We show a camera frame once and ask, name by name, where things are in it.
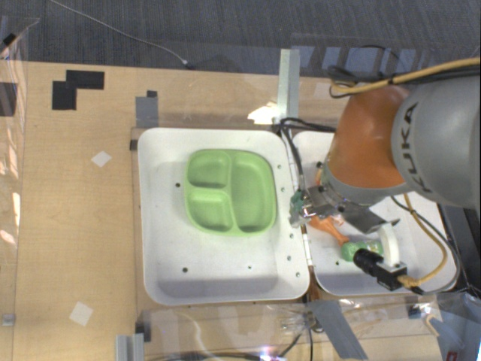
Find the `gray tape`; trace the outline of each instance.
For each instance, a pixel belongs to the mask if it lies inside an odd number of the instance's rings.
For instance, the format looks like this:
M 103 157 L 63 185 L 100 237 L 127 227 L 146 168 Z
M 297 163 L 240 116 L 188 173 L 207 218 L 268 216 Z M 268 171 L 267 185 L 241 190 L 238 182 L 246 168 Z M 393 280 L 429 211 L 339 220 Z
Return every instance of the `gray tape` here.
M 159 107 L 158 98 L 135 98 L 135 117 L 137 127 L 140 129 L 150 129 L 159 126 Z
M 314 301 L 308 304 L 332 346 L 342 359 L 368 359 L 354 332 L 340 311 L 337 301 Z

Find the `wooden surface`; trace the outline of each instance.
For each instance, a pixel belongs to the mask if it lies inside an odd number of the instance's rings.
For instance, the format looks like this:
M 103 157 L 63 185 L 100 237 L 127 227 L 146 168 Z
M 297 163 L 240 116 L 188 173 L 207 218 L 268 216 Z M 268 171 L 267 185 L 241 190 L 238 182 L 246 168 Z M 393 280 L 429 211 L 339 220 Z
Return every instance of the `wooden surface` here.
M 78 90 L 76 111 L 52 111 L 52 81 L 65 80 L 67 69 L 104 71 L 104 90 Z M 249 126 L 247 114 L 275 102 L 277 77 L 36 62 L 28 72 L 13 360 L 114 359 L 116 335 L 131 335 L 139 313 L 129 151 L 135 97 L 158 91 L 160 121 L 169 126 Z M 327 88 L 324 80 L 301 79 L 302 117 L 335 124 L 343 102 Z M 102 168 L 91 161 L 101 151 L 112 157 Z M 69 319 L 77 302 L 93 309 L 85 326 Z M 239 310 L 244 325 L 258 322 L 242 311 L 249 309 Z M 218 329 L 204 333 L 206 343 L 216 343 Z M 372 359 L 437 359 L 434 337 L 421 333 L 362 344 Z M 337 360 L 322 336 L 314 359 Z M 414 347 L 420 343 L 422 350 Z M 304 339 L 289 359 L 308 353 Z

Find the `green object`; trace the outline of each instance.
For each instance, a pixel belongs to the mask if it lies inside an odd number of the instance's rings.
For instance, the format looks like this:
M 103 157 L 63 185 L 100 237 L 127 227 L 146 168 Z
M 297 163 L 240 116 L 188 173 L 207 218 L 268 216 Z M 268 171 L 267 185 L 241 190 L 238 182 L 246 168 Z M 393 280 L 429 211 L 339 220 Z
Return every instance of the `green object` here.
M 352 262 L 354 260 L 355 252 L 359 249 L 367 249 L 369 251 L 373 251 L 374 253 L 378 253 L 380 256 L 384 254 L 381 242 L 374 240 L 347 242 L 342 245 L 340 252 L 344 260 L 347 262 Z
M 192 224 L 223 235 L 261 233 L 276 219 L 271 166 L 241 150 L 200 150 L 187 162 L 184 186 Z

